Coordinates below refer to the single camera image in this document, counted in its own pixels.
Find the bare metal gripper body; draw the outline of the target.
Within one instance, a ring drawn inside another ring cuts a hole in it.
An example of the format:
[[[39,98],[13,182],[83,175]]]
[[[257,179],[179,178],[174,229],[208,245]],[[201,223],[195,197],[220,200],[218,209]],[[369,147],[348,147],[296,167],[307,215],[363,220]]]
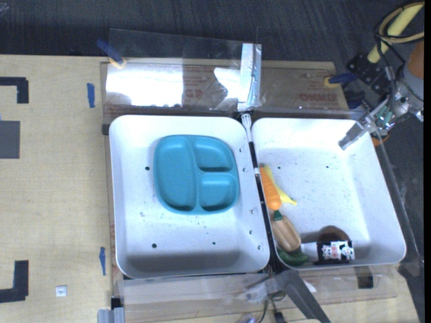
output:
[[[364,117],[369,131],[390,131],[408,118],[424,121],[424,102],[408,89],[398,89],[383,96]]]

